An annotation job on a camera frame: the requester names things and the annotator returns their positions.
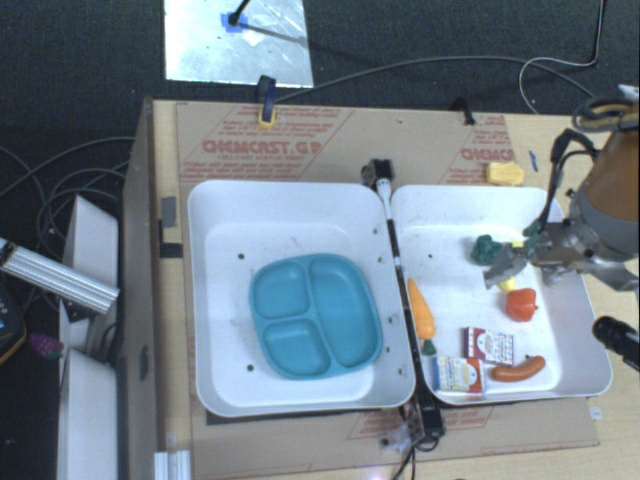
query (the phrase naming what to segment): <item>yellow block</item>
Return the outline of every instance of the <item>yellow block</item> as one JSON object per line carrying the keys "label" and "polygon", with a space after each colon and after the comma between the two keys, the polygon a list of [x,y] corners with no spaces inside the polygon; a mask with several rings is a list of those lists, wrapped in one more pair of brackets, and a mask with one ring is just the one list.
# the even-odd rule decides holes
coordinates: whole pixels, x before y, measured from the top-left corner
{"label": "yellow block", "polygon": [[491,162],[487,166],[487,181],[494,185],[522,185],[524,170],[515,162]]}

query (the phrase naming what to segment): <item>wire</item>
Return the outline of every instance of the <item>wire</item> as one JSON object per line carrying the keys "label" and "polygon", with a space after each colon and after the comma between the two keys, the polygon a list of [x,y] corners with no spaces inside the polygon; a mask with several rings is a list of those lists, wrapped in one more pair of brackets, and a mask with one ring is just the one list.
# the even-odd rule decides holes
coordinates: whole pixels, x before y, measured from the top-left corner
{"label": "wire", "polygon": [[[366,69],[364,71],[359,71],[357,73],[352,73],[351,75],[347,75],[347,76],[343,76],[340,78],[336,78],[335,80],[330,80],[329,82],[324,82],[322,84],[316,85],[315,87],[311,87],[309,89],[302,89],[300,91],[296,91],[294,93],[291,94],[287,94],[285,96],[281,96],[279,98],[276,98],[275,102],[276,103],[282,103],[284,101],[289,101],[293,98],[298,98],[300,96],[303,96],[305,94],[309,94],[311,92],[316,92],[319,91],[321,89],[326,89],[327,87],[332,87],[334,85],[338,85],[338,84],[342,84],[344,82],[349,82],[351,80],[355,80],[357,78],[362,78],[365,76],[369,76],[369,75],[375,75],[376,73],[381,73],[383,71],[389,71],[392,69],[398,69],[398,68],[403,68],[403,67],[407,67],[407,66],[414,66],[414,65],[418,65],[418,64],[431,64],[431,63],[438,63],[438,62],[508,62],[508,63],[512,63],[512,64],[526,64],[527,60],[526,59],[519,59],[517,57],[509,57],[509,56],[504,56],[504,55],[460,55],[460,56],[449,56],[449,57],[422,57],[419,59],[412,59],[412,60],[405,60],[405,61],[401,61],[401,62],[395,62],[393,64],[387,64],[385,66],[380,66],[377,68],[372,68],[372,69]],[[584,94],[586,94],[587,96],[589,96],[590,98],[593,98],[593,93],[591,91],[589,91],[589,89],[587,89],[584,85],[580,84],[579,82],[577,82],[576,80],[568,77],[567,75],[564,75],[563,73],[559,73],[558,71],[555,71],[552,68],[549,68],[547,66],[541,65],[541,64],[532,64],[531,67],[536,68],[536,69],[540,69],[542,71],[546,71],[547,73],[551,73],[554,76],[557,76],[561,79],[563,79],[565,82],[573,85],[574,87],[576,87],[577,89],[579,89],[581,92],[583,92]]]}
{"label": "wire", "polygon": [[416,443],[415,447],[416,450],[424,452],[424,453],[429,453],[432,452],[433,450],[435,450],[438,447],[438,444],[440,444],[440,438],[436,439],[435,441],[433,441],[431,443],[431,446],[426,447],[424,446],[424,444],[422,442],[420,443]]}
{"label": "wire", "polygon": [[412,463],[411,480],[416,477],[416,449],[412,446],[405,455],[402,463],[400,464],[400,467],[398,468],[398,471],[396,471],[391,480],[400,480],[400,477],[402,476],[402,473],[404,473],[404,470],[406,469],[407,464],[409,464],[409,461],[411,461]]}
{"label": "wire", "polygon": [[107,328],[104,330],[104,332],[102,333],[102,339],[100,340],[100,353],[102,353],[104,351],[104,345],[107,342],[107,334],[109,333],[109,331],[111,329],[115,329],[117,324],[118,324],[118,322],[114,322],[112,324],[109,324],[107,326]]}
{"label": "wire", "polygon": [[[39,241],[39,243],[41,243],[40,241],[41,241],[41,239],[44,238],[44,235],[49,232],[48,229],[46,229],[46,228],[42,229],[42,227],[41,227],[42,216],[47,211],[47,208],[49,207],[49,205],[51,205],[51,203],[53,203],[56,199],[60,199],[61,197],[65,196],[65,195],[69,195],[69,194],[77,195],[78,193],[95,194],[95,195],[99,195],[99,196],[111,199],[114,202],[118,202],[118,198],[116,196],[114,196],[113,194],[110,194],[109,192],[105,192],[104,190],[97,190],[95,188],[88,188],[88,187],[63,190],[62,192],[58,192],[57,194],[52,195],[47,200],[47,202],[44,205],[42,205],[42,207],[38,211],[38,216],[36,217],[36,229],[37,229],[37,232],[38,232],[38,241]],[[55,256],[57,259],[60,259],[60,255],[55,253],[54,251],[52,251],[51,248],[46,244],[46,242],[42,242],[42,243],[45,246],[45,248],[48,249],[48,252],[50,254]]]}
{"label": "wire", "polygon": [[397,68],[403,68],[403,67],[407,67],[407,66],[413,66],[413,65],[417,65],[417,64],[430,64],[430,63],[437,63],[437,62],[474,62],[474,61],[486,61],[486,62],[509,62],[509,63],[516,63],[516,64],[520,64],[522,65],[521,69],[520,69],[520,74],[518,76],[518,86],[520,89],[520,95],[522,96],[525,104],[527,105],[527,107],[529,107],[529,109],[534,112],[535,114],[538,114],[538,111],[533,107],[533,105],[530,103],[529,99],[527,98],[527,95],[524,92],[524,73],[528,68],[536,68],[536,69],[540,69],[542,71],[546,71],[547,73],[550,73],[558,78],[561,78],[562,80],[564,80],[565,82],[573,85],[574,87],[576,87],[577,89],[579,89],[581,92],[583,92],[584,94],[586,94],[587,96],[589,96],[590,98],[593,98],[593,93],[591,91],[589,91],[589,89],[587,89],[585,86],[583,86],[582,84],[580,84],[579,82],[577,82],[576,80],[574,80],[573,78],[570,78],[569,76],[560,73],[554,69],[549,68],[548,66],[545,66],[543,64],[536,64],[537,62],[540,61],[548,61],[548,62],[556,62],[559,64],[563,64],[563,65],[568,65],[568,66],[574,66],[574,67],[590,67],[593,66],[597,63],[598,59],[599,59],[599,54],[600,54],[600,42],[601,42],[601,38],[602,38],[602,24],[604,21],[604,11],[605,11],[605,6],[606,6],[606,1],[607,0],[600,0],[600,8],[598,11],[598,22],[596,25],[596,36],[595,36],[595,43],[594,43],[594,48],[593,48],[593,53],[592,53],[592,59],[587,62],[587,63],[577,63],[577,62],[569,62],[569,61],[564,61],[561,59],[556,59],[554,57],[534,57],[533,59],[519,59],[516,57],[509,57],[509,56],[503,56],[503,55],[461,55],[461,56],[448,56],[448,57],[422,57],[422,58],[418,58],[418,59],[412,59],[412,60],[406,60],[406,61],[402,61],[402,62],[395,62],[393,64],[387,64],[384,66],[380,66],[377,68],[372,68],[372,69],[366,69],[364,71],[359,71],[357,73],[353,73],[351,75],[346,75],[340,78],[336,78],[335,80],[330,80],[328,82],[316,85],[315,87],[311,87],[309,89],[302,89],[300,91],[296,91],[293,92],[291,94],[287,94],[285,96],[281,96],[279,98],[275,99],[275,103],[282,103],[285,101],[289,101],[291,99],[294,98],[298,98],[300,96],[303,96],[305,94],[309,94],[312,92],[316,92],[319,91],[321,89],[326,89],[328,87],[333,87],[335,85],[338,84],[342,84],[345,82],[349,82],[351,80],[355,80],[357,78],[361,78],[361,77],[365,77],[365,76],[369,76],[369,75],[374,75],[376,73],[381,73],[383,71],[389,71],[392,69],[397,69]]}
{"label": "wire", "polygon": [[60,312],[60,305],[56,303],[59,300],[58,296],[57,295],[53,295],[54,300],[51,300],[49,298],[49,292],[47,292],[46,290],[44,290],[42,288],[38,288],[37,290],[38,290],[38,292],[40,292],[39,293],[40,298],[42,300],[44,300],[47,303],[47,305],[51,309],[53,309],[56,313],[59,313]]}
{"label": "wire", "polygon": [[33,179],[33,183],[38,189],[38,194],[40,195],[40,199],[44,203],[46,201],[46,196],[44,195],[44,189],[42,188],[42,183],[40,183],[40,180],[38,179],[38,177],[35,176],[35,174],[31,174],[33,169],[31,169],[31,167],[29,167],[29,165],[24,160],[22,160],[22,158],[20,158],[15,153],[12,153],[4,146],[0,146],[0,151],[2,151],[5,155],[15,160],[25,171],[27,171],[27,174],[31,176],[31,178]]}
{"label": "wire", "polygon": [[571,124],[585,133],[631,131],[638,128],[638,112],[626,100],[591,99],[576,109]]}
{"label": "wire", "polygon": [[[121,172],[118,171],[118,169],[121,169],[123,167],[126,167],[128,165],[128,162],[123,162],[120,165],[117,165],[116,167],[112,168],[112,169],[104,169],[101,167],[91,167],[88,169],[80,169],[79,171],[75,171],[72,172],[71,174],[68,174],[67,176],[65,176],[64,178],[62,178],[57,184],[56,186],[53,188],[53,190],[51,191],[51,195],[54,195],[58,192],[58,190],[60,189],[60,187],[62,185],[64,185],[67,181],[69,181],[71,178],[74,178],[76,176],[82,176],[85,174],[91,174],[91,173],[95,173],[95,172],[99,172],[99,173],[103,173],[101,176],[98,176],[96,178],[94,178],[93,180],[91,180],[89,183],[85,184],[82,188],[89,188],[92,185],[95,185],[96,183],[98,183],[99,181],[105,179],[107,176],[116,176],[119,177],[121,179],[126,179],[126,176],[124,174],[122,174]],[[58,225],[55,222],[55,217],[66,207],[68,206],[71,202],[73,202],[73,198],[69,198],[67,201],[65,201],[64,203],[62,203],[58,209],[56,210],[56,212],[54,213],[52,210],[52,206],[51,205],[47,205],[46,201],[43,204],[43,206],[47,205],[48,206],[48,210],[47,210],[47,219],[48,222],[45,220],[45,227],[49,227],[51,226],[51,228],[54,230],[54,232],[60,237],[60,238],[65,238],[64,233],[62,233],[62,231],[60,231],[60,228],[58,227]]]}
{"label": "wire", "polygon": [[114,143],[114,142],[124,142],[124,141],[131,142],[131,141],[134,141],[134,140],[135,140],[135,137],[109,137],[107,139],[98,139],[98,140],[94,140],[94,141],[91,141],[91,142],[87,142],[85,144],[80,144],[79,146],[75,146],[75,147],[69,148],[66,151],[63,151],[62,153],[58,153],[57,155],[51,157],[49,160],[47,160],[46,162],[41,163],[37,167],[32,168],[29,173],[27,173],[24,176],[22,176],[21,178],[17,179],[11,185],[9,185],[7,188],[5,188],[2,192],[0,192],[0,198],[6,196],[14,188],[16,188],[18,185],[20,185],[24,181],[28,180],[29,178],[31,178],[38,171],[44,169],[45,167],[57,162],[58,160],[66,157],[66,156],[68,156],[68,155],[70,155],[72,153],[75,153],[77,151],[81,151],[83,149],[91,148],[91,147],[94,147],[94,146],[101,146],[101,145],[104,145],[104,144],[110,144],[110,143]]}
{"label": "wire", "polygon": [[598,22],[596,24],[596,36],[595,36],[595,42],[594,42],[593,52],[592,52],[590,61],[570,62],[562,59],[557,59],[555,57],[534,57],[533,59],[529,59],[524,64],[524,66],[522,66],[522,69],[520,69],[520,75],[518,76],[518,87],[520,88],[520,95],[522,96],[522,99],[524,100],[524,102],[527,104],[527,107],[529,107],[529,109],[534,114],[538,114],[538,111],[535,109],[535,107],[533,106],[533,103],[529,100],[529,98],[524,92],[523,78],[524,78],[525,71],[530,66],[539,67],[538,64],[534,64],[536,62],[556,62],[564,66],[573,66],[578,68],[588,68],[588,67],[594,66],[600,58],[600,41],[602,38],[602,22],[604,21],[604,10],[605,10],[606,3],[607,3],[607,0],[600,0],[600,8],[598,9]]}
{"label": "wire", "polygon": [[556,159],[553,162],[553,165],[551,166],[551,176],[549,177],[549,188],[547,189],[547,199],[546,199],[544,208],[542,209],[542,212],[540,213],[540,216],[537,219],[538,221],[537,232],[539,234],[541,234],[547,227],[547,222],[549,220],[549,213],[551,211],[551,203],[553,202],[553,197],[555,196],[556,190],[558,189],[558,187],[560,186],[560,183],[562,182],[562,170],[564,169],[564,164],[567,162],[567,160],[569,160],[569,158],[576,155],[589,155],[595,161],[595,158],[598,156],[599,152],[597,150],[589,149],[588,146],[585,144],[581,144],[581,145],[587,149],[576,150],[576,151],[571,151],[569,153],[566,153],[562,155],[561,158]]}

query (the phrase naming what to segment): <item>blue tape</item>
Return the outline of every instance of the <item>blue tape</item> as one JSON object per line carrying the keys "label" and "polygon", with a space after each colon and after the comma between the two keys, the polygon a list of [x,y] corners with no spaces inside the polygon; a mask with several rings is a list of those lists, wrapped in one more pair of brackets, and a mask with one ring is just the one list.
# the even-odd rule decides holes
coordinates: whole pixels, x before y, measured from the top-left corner
{"label": "blue tape", "polygon": [[232,14],[232,12],[223,12],[220,15],[220,22],[222,23],[225,31],[231,34],[237,34],[238,32],[242,32],[244,30],[244,28],[240,25],[249,25],[249,18],[247,18],[246,15],[241,14],[240,19],[238,20],[238,25],[232,27],[231,25],[229,25],[229,16],[231,16]]}
{"label": "blue tape", "polygon": [[531,165],[533,166],[533,170],[538,172],[538,162],[536,160],[536,155],[534,155],[533,151],[529,150],[529,158],[531,158]]}

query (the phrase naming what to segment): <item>white tray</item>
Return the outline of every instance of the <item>white tray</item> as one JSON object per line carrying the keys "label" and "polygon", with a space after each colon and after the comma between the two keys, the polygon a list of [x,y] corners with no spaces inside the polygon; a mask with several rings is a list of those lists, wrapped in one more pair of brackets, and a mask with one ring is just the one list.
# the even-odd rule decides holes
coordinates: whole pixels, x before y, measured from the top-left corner
{"label": "white tray", "polygon": [[[418,283],[431,307],[438,355],[462,357],[462,330],[473,326],[512,334],[515,364],[527,354],[542,355],[547,362],[540,373],[517,383],[496,382],[486,375],[484,393],[436,391],[444,402],[591,396],[611,383],[607,353],[591,333],[595,316],[582,277],[567,274],[549,287],[542,283],[540,270],[528,265],[516,277],[517,287],[536,290],[538,309],[530,322],[516,322],[505,312],[506,294],[497,286],[485,288],[482,272],[488,267],[470,260],[480,235],[522,240],[522,230],[539,215],[545,198],[542,190],[517,187],[404,186],[393,195],[405,276]],[[550,221],[561,219],[562,210],[554,201]],[[433,390],[431,365],[423,361]]]}
{"label": "white tray", "polygon": [[[202,403],[238,417],[396,407],[415,374],[402,316],[386,219],[360,185],[208,181],[189,196],[196,333]],[[339,254],[362,271],[377,306],[382,350],[365,368],[326,379],[291,380],[267,363],[249,305],[253,275],[285,258]]]}

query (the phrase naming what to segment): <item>wooden table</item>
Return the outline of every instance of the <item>wooden table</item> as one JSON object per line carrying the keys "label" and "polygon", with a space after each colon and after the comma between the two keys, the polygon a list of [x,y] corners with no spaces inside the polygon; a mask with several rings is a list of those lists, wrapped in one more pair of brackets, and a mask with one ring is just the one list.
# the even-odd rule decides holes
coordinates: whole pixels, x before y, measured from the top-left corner
{"label": "wooden table", "polygon": [[[155,137],[175,138],[177,120],[176,102],[154,102],[154,135]],[[511,138],[516,161],[526,172],[525,185],[546,188],[550,163],[549,151],[553,139],[567,126],[567,117],[555,116],[505,116],[509,136]],[[592,137],[597,147],[604,145],[605,135]],[[155,162],[158,168],[155,180],[157,197],[161,199],[165,193],[175,193],[177,183],[177,158],[173,148],[163,148],[162,142],[156,145]],[[529,152],[537,157],[538,172],[530,162]],[[557,199],[565,213],[568,198],[563,192],[569,187],[577,188],[589,171],[589,161],[578,157],[569,162],[566,168],[563,186],[558,191]],[[165,240],[181,241],[178,228],[168,229]],[[177,332],[184,326],[184,315],[175,312],[184,301],[184,285],[180,281],[181,268],[179,262],[165,261],[159,269],[160,279],[171,280],[162,283],[162,324],[163,346],[171,350],[171,354],[163,357],[166,384],[165,426],[178,435],[178,448],[189,447],[191,435],[189,418],[189,394],[184,386],[188,385],[188,372],[185,368],[187,338],[185,332]],[[637,273],[638,262],[630,262],[630,269]],[[589,276],[585,279],[596,316],[610,315],[638,328],[638,303],[631,293],[615,293],[610,288]],[[635,478],[640,471],[640,383],[638,373],[624,365],[619,356],[610,355],[613,366],[613,382],[603,395],[589,400],[593,407],[594,418],[601,444],[596,447],[552,450],[515,455],[487,456],[461,460],[418,462],[416,478],[429,480],[496,480],[513,478]],[[271,480],[361,480],[391,478],[397,466],[358,468],[350,470],[333,470],[295,475],[282,475],[268,478]],[[404,478],[410,477],[410,467]]]}

